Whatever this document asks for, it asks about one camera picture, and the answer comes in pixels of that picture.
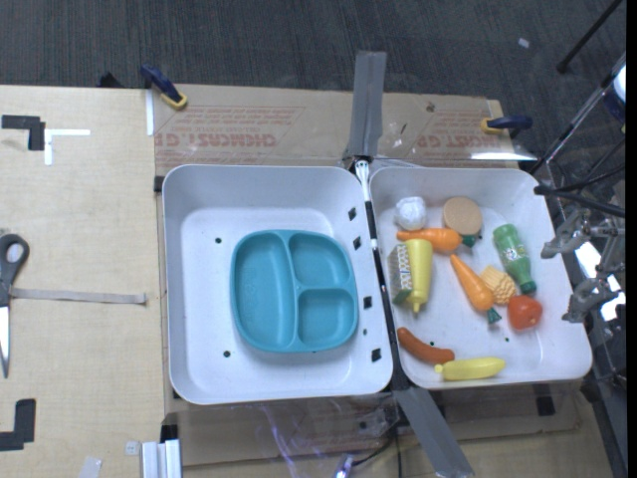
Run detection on blue divided plate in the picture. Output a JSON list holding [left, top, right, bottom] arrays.
[[229, 229, 360, 355]]

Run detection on brown cardboard board red print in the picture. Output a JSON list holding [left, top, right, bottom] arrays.
[[151, 84, 582, 468]]

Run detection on white toy cauliflower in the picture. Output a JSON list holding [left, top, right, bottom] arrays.
[[394, 195, 429, 232]]

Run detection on yellow toy squeeze bottle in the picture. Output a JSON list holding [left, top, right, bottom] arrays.
[[403, 238, 435, 315]]

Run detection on orange toy carrot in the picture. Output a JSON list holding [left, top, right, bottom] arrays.
[[449, 253, 504, 326], [395, 227, 478, 255]]

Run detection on white plastic tray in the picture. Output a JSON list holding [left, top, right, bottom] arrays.
[[368, 165, 595, 392], [161, 163, 395, 406]]

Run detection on tan round toy biscuit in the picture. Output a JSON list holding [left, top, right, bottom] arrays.
[[442, 196, 485, 237]]

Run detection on brown toy sausage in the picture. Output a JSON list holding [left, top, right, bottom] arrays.
[[395, 327, 456, 366]]

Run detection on yellow toy corn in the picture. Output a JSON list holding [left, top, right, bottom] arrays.
[[479, 265, 518, 307]]

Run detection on green toy bottle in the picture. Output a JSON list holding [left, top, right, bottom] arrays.
[[492, 223, 538, 297]]

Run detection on yellow banana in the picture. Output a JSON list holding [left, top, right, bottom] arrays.
[[433, 356, 508, 382]]

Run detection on orange toy tomato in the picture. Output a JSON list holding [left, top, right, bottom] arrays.
[[506, 294, 544, 332]]

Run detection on grey handled scissors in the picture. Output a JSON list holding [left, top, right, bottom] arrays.
[[0, 232, 31, 380]]

